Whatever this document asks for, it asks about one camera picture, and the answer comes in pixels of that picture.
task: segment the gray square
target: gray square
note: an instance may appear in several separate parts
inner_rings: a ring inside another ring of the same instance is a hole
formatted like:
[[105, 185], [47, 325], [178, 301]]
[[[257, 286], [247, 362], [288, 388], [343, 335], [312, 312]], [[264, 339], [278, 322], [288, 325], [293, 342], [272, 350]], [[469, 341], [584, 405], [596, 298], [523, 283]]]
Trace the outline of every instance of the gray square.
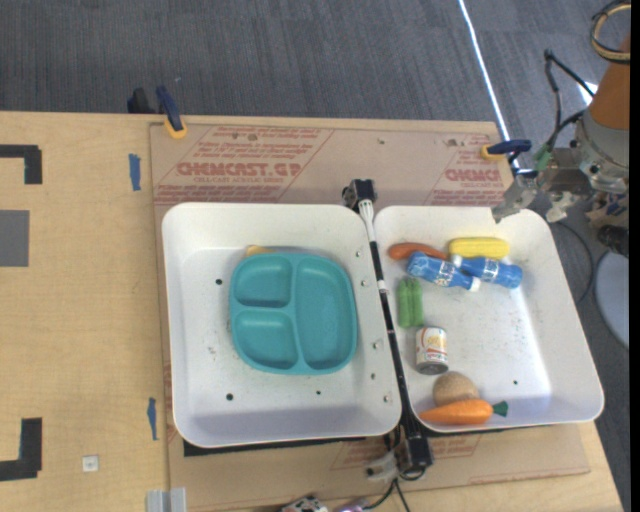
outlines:
[[0, 267], [29, 266], [29, 210], [0, 210]]

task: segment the teal plate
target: teal plate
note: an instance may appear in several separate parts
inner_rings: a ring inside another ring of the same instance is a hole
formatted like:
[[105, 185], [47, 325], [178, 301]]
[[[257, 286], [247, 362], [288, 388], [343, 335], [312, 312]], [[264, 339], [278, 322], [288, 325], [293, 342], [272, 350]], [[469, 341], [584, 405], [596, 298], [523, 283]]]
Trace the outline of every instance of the teal plate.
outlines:
[[236, 351], [258, 370], [327, 374], [355, 353], [353, 289], [346, 272], [328, 258], [284, 252], [250, 256], [233, 272], [229, 303]]

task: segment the potato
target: potato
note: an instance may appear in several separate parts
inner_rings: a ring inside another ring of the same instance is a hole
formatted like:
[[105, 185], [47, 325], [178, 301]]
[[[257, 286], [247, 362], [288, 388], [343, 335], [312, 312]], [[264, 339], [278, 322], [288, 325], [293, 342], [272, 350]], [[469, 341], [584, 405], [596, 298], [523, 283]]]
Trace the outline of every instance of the potato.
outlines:
[[443, 373], [433, 384], [433, 400], [438, 407], [473, 398], [480, 398], [478, 388], [460, 372]]

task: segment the white square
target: white square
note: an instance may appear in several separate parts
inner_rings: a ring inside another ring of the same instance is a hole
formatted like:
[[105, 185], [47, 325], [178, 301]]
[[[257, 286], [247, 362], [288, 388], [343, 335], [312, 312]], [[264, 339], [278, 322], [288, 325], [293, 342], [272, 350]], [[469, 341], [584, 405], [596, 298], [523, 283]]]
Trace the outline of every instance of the white square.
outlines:
[[97, 455], [85, 455], [82, 457], [82, 471], [90, 473], [100, 469], [100, 457]]

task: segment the orange carrot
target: orange carrot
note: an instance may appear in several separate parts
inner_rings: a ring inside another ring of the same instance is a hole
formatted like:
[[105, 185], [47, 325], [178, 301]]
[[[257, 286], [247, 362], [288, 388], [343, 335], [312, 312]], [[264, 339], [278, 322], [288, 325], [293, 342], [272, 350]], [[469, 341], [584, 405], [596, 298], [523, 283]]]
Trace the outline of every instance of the orange carrot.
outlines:
[[439, 251], [438, 249], [434, 249], [429, 245], [417, 244], [413, 242], [405, 242], [392, 245], [391, 247], [389, 247], [389, 256], [391, 256], [391, 258], [393, 258], [394, 260], [404, 260], [416, 251], [422, 252], [427, 256], [439, 258], [441, 260], [448, 259], [447, 254]]
[[481, 425], [493, 414], [493, 406], [486, 400], [473, 398], [435, 407], [420, 413], [420, 419], [449, 425]]

